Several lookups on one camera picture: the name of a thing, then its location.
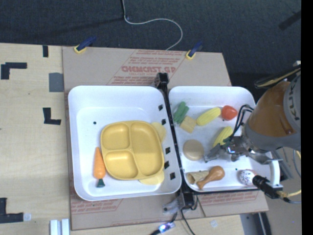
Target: black carpet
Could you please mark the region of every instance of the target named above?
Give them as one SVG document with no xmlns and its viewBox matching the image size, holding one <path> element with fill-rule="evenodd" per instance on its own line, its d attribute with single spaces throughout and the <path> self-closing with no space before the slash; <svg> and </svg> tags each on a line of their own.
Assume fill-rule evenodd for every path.
<svg viewBox="0 0 313 235">
<path fill-rule="evenodd" d="M 301 60 L 301 0 L 124 0 L 131 22 L 167 18 L 183 30 L 171 50 L 202 41 L 222 52 L 234 86 L 263 93 L 253 81 Z M 180 38 L 166 21 L 130 25 L 121 0 L 0 0 L 0 42 L 69 45 L 96 36 L 95 47 L 166 49 Z"/>
</svg>

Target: blue light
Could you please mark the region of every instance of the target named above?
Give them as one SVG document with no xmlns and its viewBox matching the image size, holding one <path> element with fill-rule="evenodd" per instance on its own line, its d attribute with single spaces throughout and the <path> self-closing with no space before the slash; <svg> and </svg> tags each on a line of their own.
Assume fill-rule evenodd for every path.
<svg viewBox="0 0 313 235">
<path fill-rule="evenodd" d="M 229 152 L 229 153 L 235 153 L 235 151 L 232 151 L 232 150 L 230 149 L 230 147 L 228 147 L 227 149 L 228 149 L 228 152 Z"/>
<path fill-rule="evenodd" d="M 165 229 L 166 229 L 166 225 L 160 225 L 159 227 L 160 232 L 164 232 Z"/>
</svg>

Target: yellow cube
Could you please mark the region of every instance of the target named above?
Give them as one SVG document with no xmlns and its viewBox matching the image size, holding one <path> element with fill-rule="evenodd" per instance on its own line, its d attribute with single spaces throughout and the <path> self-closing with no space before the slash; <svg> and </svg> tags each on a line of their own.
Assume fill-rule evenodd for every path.
<svg viewBox="0 0 313 235">
<path fill-rule="evenodd" d="M 197 124 L 197 121 L 192 117 L 186 116 L 183 122 L 180 124 L 180 127 L 186 132 L 192 133 Z"/>
</svg>

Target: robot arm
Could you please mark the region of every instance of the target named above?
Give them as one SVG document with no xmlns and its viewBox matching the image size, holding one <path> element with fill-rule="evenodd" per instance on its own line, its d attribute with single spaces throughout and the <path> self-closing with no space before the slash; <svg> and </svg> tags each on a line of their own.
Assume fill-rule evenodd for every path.
<svg viewBox="0 0 313 235">
<path fill-rule="evenodd" d="M 205 155 L 206 162 L 219 157 L 221 152 L 231 155 L 234 162 L 240 156 L 249 156 L 260 164 L 269 164 L 270 180 L 255 176 L 254 185 L 270 198 L 281 197 L 282 185 L 278 160 L 266 155 L 281 147 L 289 147 L 301 152 L 301 64 L 292 70 L 274 75 L 255 83 L 257 88 L 267 88 L 254 109 L 248 105 L 241 107 L 233 134 Z M 297 74 L 291 81 L 286 78 Z M 246 123 L 243 115 L 249 112 Z M 240 136 L 234 136 L 239 126 L 243 126 Z"/>
</svg>

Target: blue clamp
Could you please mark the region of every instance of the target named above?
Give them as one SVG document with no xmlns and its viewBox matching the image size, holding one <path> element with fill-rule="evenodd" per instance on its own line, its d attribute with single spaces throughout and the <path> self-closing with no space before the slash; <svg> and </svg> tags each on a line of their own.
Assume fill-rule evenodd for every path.
<svg viewBox="0 0 313 235">
<path fill-rule="evenodd" d="M 186 53 L 186 58 L 189 60 L 192 60 L 196 55 L 196 51 L 200 51 L 201 49 L 202 49 L 202 41 L 199 41 L 193 46 L 193 48 L 190 51 Z"/>
<path fill-rule="evenodd" d="M 77 54 L 81 54 L 86 50 L 86 47 L 92 46 L 92 44 L 96 41 L 96 37 L 89 37 L 83 42 L 81 42 L 78 46 L 74 47 L 74 51 Z"/>
</svg>

